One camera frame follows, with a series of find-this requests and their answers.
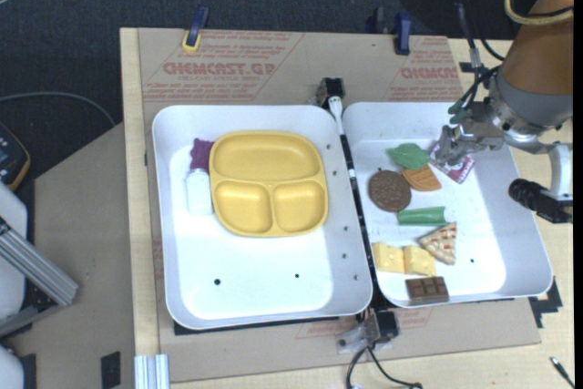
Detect white plastic bottle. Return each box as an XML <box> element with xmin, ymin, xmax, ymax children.
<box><xmin>185</xmin><ymin>168</ymin><xmax>214</xmax><ymax>217</ymax></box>

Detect brown chocolate bar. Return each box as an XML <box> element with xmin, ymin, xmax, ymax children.
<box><xmin>404</xmin><ymin>276</ymin><xmax>450</xmax><ymax>304</ymax></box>

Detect yellow divided plate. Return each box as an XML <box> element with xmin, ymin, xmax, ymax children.
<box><xmin>208</xmin><ymin>130</ymin><xmax>330</xmax><ymax>238</ymax></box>

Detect black cylinder on white bracket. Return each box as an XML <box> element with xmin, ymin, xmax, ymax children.
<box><xmin>508</xmin><ymin>142</ymin><xmax>574</xmax><ymax>224</ymax></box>

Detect thin black and white rod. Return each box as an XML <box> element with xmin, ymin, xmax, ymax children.
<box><xmin>328</xmin><ymin>97</ymin><xmax>380</xmax><ymax>312</ymax></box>

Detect white and maroon packet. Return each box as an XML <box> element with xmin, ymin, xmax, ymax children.
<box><xmin>429</xmin><ymin>139</ymin><xmax>476</xmax><ymax>184</ymax></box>

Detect green celery stick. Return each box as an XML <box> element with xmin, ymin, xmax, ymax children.
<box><xmin>396</xmin><ymin>206</ymin><xmax>447</xmax><ymax>228</ymax></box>

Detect pizza slice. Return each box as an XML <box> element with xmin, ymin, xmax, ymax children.
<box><xmin>418</xmin><ymin>221</ymin><xmax>458</xmax><ymax>266</ymax></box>

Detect yellow cheese piece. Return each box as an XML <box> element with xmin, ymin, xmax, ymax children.
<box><xmin>403</xmin><ymin>244</ymin><xmax>437</xmax><ymax>278</ymax></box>
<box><xmin>372</xmin><ymin>241</ymin><xmax>405</xmax><ymax>274</ymax></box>

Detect purple grapes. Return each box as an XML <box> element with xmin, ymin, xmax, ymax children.
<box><xmin>189</xmin><ymin>138</ymin><xmax>216</xmax><ymax>172</ymax></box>

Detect brown cardboard board red print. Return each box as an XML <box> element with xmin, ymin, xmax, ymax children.
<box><xmin>136</xmin><ymin>27</ymin><xmax>543</xmax><ymax>384</ymax></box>

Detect black pen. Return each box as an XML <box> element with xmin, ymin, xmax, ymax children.
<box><xmin>549</xmin><ymin>356</ymin><xmax>574</xmax><ymax>387</ymax></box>

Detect green lettuce leaf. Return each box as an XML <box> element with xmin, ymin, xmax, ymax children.
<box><xmin>385</xmin><ymin>143</ymin><xmax>432</xmax><ymax>170</ymax></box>

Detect brown round biscuit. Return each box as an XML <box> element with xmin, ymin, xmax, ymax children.
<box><xmin>367</xmin><ymin>169</ymin><xmax>413</xmax><ymax>213</ymax></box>

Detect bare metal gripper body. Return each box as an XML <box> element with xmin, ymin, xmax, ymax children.
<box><xmin>458</xmin><ymin>101</ymin><xmax>571</xmax><ymax>155</ymax></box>

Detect white plastic tray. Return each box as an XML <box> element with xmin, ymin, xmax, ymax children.
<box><xmin>151</xmin><ymin>104</ymin><xmax>374</xmax><ymax>331</ymax></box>
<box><xmin>341</xmin><ymin>101</ymin><xmax>555</xmax><ymax>310</ymax></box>

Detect orange carrot piece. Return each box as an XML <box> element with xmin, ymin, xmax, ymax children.
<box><xmin>401</xmin><ymin>163</ymin><xmax>443</xmax><ymax>192</ymax></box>

